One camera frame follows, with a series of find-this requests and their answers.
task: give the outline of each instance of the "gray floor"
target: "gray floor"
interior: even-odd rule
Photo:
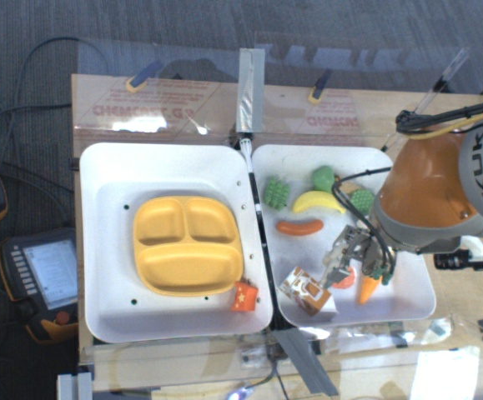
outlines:
[[[55,37],[19,75],[30,51]],[[106,59],[83,59],[77,38],[97,43]],[[71,73],[128,68],[115,52],[120,42],[170,48],[164,77],[235,82],[236,52],[257,47],[266,50],[268,84],[311,86],[330,68],[333,88],[415,92],[426,92],[466,49],[445,91],[483,91],[483,0],[0,0],[0,107],[70,103]],[[213,56],[206,63],[203,55]],[[72,219],[70,108],[14,114],[5,154],[9,118],[0,117],[0,157],[62,187],[5,164],[3,174],[46,188]],[[19,196],[16,181],[4,182],[10,212],[0,241],[61,224],[46,195],[23,184]],[[12,320],[0,290],[0,399],[55,398],[56,376],[74,371],[74,343],[39,347],[22,327],[3,326]]]

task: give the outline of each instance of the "yellow cable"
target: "yellow cable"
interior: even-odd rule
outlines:
[[[429,139],[429,138],[439,137],[440,135],[451,132],[458,128],[462,128],[469,124],[476,123],[480,120],[483,120],[483,113],[478,116],[467,118],[466,120],[461,120],[460,122],[453,123],[450,126],[442,127],[441,129],[438,129],[432,132],[419,133],[416,135],[405,134],[405,136],[408,139]]]

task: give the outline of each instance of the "toy banana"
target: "toy banana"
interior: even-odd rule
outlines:
[[[325,191],[308,191],[301,194],[294,201],[291,210],[293,213],[301,213],[315,206],[335,209],[341,213],[346,212],[346,209],[339,204],[336,198]]]

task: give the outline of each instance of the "display screen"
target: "display screen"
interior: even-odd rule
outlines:
[[[23,250],[49,310],[76,302],[78,273],[76,249],[71,240]]]

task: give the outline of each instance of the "toy hot dog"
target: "toy hot dog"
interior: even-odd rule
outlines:
[[[276,224],[276,229],[279,233],[288,236],[308,236],[323,229],[323,221],[314,219],[309,222],[288,222],[280,221]]]

